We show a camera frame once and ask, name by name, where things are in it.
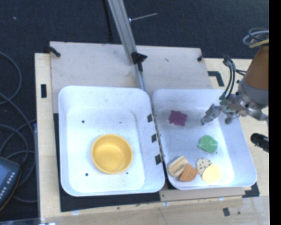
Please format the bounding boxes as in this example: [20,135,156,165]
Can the thin black and white rod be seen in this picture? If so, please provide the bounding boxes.
[136,63,167,165]

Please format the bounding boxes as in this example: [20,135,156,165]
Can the beige dotted toy cookie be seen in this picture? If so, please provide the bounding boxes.
[195,157,213,176]

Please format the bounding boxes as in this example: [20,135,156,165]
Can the pale wood board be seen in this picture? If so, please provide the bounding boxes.
[49,41,251,202]

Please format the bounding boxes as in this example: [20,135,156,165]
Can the white plastic tray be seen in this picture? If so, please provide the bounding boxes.
[58,85,166,197]
[151,88,258,191]

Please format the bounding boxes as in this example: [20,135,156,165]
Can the beige toy bread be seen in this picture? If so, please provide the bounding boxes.
[167,155,189,178]

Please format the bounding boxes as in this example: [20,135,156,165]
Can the purple toy grapes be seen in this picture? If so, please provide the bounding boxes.
[168,110,188,127]

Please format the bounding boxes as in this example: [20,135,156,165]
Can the green toy leaf vegetable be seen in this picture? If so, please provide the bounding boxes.
[197,135,219,154]

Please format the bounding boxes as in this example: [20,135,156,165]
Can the pale yellow toy slice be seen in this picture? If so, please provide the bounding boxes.
[201,164,223,184]

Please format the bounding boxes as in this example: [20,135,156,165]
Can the yellow bowl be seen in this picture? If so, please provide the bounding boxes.
[90,134,134,175]

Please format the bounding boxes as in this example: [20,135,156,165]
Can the orange-brown ridged toy biscuit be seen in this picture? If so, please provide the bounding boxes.
[179,164,199,182]

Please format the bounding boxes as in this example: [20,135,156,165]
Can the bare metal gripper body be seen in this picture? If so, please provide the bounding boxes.
[219,93,269,122]

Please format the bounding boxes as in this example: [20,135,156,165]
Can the black cylinder on white bracket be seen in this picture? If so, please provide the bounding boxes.
[250,116,269,153]

